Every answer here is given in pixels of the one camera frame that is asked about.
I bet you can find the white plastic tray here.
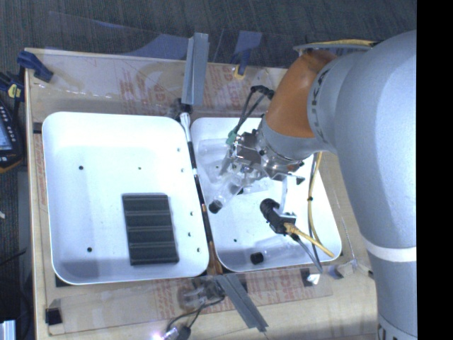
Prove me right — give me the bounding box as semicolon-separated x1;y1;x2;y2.
190;116;343;273
41;110;210;285

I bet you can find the clear plastic bottle black cap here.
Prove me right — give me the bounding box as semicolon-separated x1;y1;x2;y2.
249;237;302;266
207;170;251;215

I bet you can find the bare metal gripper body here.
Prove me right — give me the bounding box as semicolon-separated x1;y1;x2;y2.
229;129;306;182

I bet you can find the black block with thin wires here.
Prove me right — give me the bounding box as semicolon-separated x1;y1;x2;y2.
182;277;225;308

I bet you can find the brown cardboard board red print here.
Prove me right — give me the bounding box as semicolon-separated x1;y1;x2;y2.
30;53;355;335

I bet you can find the black cylinder on white bracket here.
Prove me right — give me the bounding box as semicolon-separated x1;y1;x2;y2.
259;173;306;236

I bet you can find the black ribbed rectangular block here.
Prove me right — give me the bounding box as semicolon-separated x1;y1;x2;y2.
122;192;180;266

